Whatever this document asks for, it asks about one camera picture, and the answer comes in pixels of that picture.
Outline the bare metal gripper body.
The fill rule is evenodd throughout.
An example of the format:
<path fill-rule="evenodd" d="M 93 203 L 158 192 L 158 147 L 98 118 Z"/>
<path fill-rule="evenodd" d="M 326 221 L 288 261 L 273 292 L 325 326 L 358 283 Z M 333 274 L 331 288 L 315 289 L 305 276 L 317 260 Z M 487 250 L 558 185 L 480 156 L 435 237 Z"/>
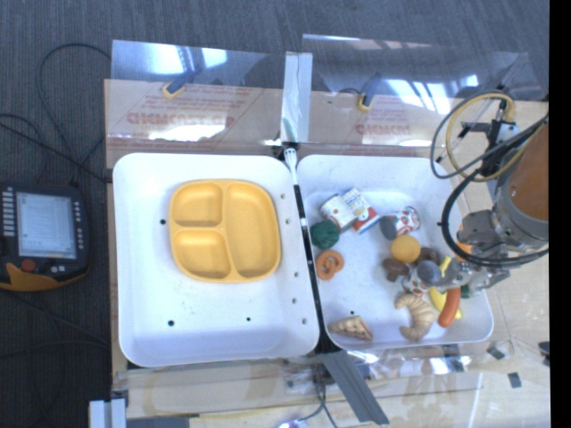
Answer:
<path fill-rule="evenodd" d="M 456 253 L 460 260 L 471 259 L 487 262 L 501 262 L 509 257 L 509 235 L 502 223 L 491 210 L 479 210 L 468 213 L 457 232 L 457 246 L 461 253 Z"/>

